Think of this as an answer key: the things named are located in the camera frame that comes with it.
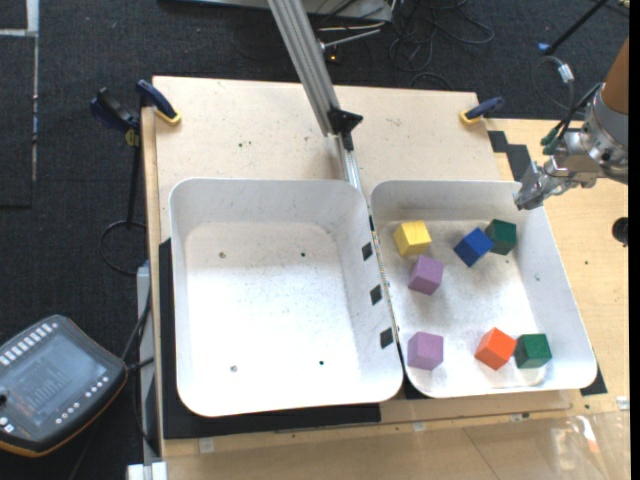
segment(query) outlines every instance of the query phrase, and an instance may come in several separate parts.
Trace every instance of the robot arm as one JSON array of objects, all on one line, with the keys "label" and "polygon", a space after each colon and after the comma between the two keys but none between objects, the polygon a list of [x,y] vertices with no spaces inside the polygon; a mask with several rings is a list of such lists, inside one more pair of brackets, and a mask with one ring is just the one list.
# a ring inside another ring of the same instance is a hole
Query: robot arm
[{"label": "robot arm", "polygon": [[515,194],[518,209],[541,206],[551,195],[570,188],[591,188],[598,178],[629,183],[629,38],[622,46],[605,82],[589,96],[587,117],[580,130],[567,130],[543,139],[544,165],[532,162]]}]

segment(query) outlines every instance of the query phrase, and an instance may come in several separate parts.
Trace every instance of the yellow cube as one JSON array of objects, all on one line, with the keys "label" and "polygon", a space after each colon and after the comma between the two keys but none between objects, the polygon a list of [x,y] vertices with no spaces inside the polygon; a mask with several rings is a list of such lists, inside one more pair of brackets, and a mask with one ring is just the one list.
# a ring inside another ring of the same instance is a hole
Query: yellow cube
[{"label": "yellow cube", "polygon": [[431,243],[431,236],[422,220],[403,222],[393,233],[400,256],[422,254]]}]

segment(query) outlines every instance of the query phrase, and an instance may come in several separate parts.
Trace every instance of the white tray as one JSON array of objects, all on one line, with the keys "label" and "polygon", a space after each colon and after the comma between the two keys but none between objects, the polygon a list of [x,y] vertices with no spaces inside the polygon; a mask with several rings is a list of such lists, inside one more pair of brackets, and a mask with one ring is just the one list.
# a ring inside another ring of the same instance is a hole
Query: white tray
[{"label": "white tray", "polygon": [[384,290],[360,192],[338,180],[188,179],[169,205],[177,388],[191,411],[397,393],[402,364],[384,340],[387,300],[372,301]]},{"label": "white tray", "polygon": [[[406,373],[425,395],[583,388],[596,376],[545,210],[518,211],[513,193],[519,187],[499,181],[388,181],[371,194]],[[453,248],[475,227],[484,231],[492,219],[516,224],[516,248],[506,256],[489,252],[467,267]],[[412,220],[424,220],[431,235],[424,254],[445,264],[433,295],[407,288],[416,257],[401,257],[392,237],[398,224]],[[518,369],[512,357],[494,371],[474,358],[480,339],[494,326],[514,338],[545,333],[552,360],[542,368]],[[433,371],[406,365],[407,342],[416,331],[444,337],[444,362]]]}]

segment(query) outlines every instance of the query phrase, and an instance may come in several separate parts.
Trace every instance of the black floor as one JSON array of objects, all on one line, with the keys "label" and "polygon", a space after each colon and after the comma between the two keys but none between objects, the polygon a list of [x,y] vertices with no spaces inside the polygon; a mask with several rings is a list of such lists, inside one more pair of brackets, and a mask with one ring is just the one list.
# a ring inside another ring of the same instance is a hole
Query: black floor
[{"label": "black floor", "polygon": [[[405,0],[394,26],[345,45],[340,64],[330,64],[329,71],[336,84],[474,91],[480,100],[505,99],[496,117],[561,119],[567,95],[557,74],[543,65],[537,80],[560,105],[541,95],[532,78],[541,57],[538,45],[559,38],[595,1]],[[312,23],[344,24],[317,16]],[[346,34],[318,32],[324,42]],[[573,68],[577,94],[603,80],[628,34],[629,11],[610,0],[558,48],[556,55]],[[394,45],[399,38],[401,49]],[[0,46],[5,39],[0,37]],[[135,278],[110,268],[98,244],[110,223],[126,217],[133,150],[92,118],[92,97],[108,87],[135,109],[135,83],[153,75],[274,81],[297,76],[271,14],[243,8],[40,0],[38,46],[36,181],[13,192],[18,197],[18,190],[28,190],[27,204],[0,202],[0,341],[63,313],[119,354],[136,322]],[[31,94],[6,87],[24,85],[20,80],[29,65],[25,53],[22,71],[3,69],[6,85],[0,90],[3,108],[16,98],[22,105],[16,110],[22,123],[31,123],[31,99],[25,102]],[[1,147],[16,134],[26,135],[30,145],[31,130],[17,126],[11,134],[0,128]],[[20,162],[30,162],[30,146],[21,158],[11,165],[24,170]],[[144,221],[142,193],[139,185],[136,219]],[[118,265],[135,269],[145,259],[144,247],[144,233],[136,229],[111,236],[106,252]],[[128,464],[142,461],[131,389],[95,427],[77,479],[124,478]],[[0,478],[69,478],[90,435],[88,430],[41,459],[0,452]]]}]

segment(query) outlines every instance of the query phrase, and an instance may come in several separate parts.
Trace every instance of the block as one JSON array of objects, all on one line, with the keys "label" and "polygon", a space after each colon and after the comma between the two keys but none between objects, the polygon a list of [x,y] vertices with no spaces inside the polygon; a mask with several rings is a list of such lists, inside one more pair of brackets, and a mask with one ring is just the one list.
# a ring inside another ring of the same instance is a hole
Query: block
[{"label": "block", "polygon": [[546,334],[523,334],[518,337],[514,352],[518,368],[540,368],[551,360],[551,348]]},{"label": "block", "polygon": [[393,233],[400,256],[415,256],[427,250],[431,236],[422,220],[403,222]]},{"label": "block", "polygon": [[516,344],[517,340],[493,327],[480,340],[474,357],[494,370],[499,370],[511,359]]},{"label": "block", "polygon": [[422,370],[433,370],[444,360],[444,338],[418,331],[409,339],[407,364]]},{"label": "block", "polygon": [[433,295],[442,283],[444,263],[427,256],[418,256],[418,261],[411,269],[409,284],[411,290]]},{"label": "block", "polygon": [[506,256],[516,246],[516,225],[504,220],[493,219],[484,230],[493,242],[491,252]]},{"label": "block", "polygon": [[493,241],[480,228],[476,228],[460,240],[460,243],[453,250],[466,263],[467,267],[471,267],[492,247]]}]

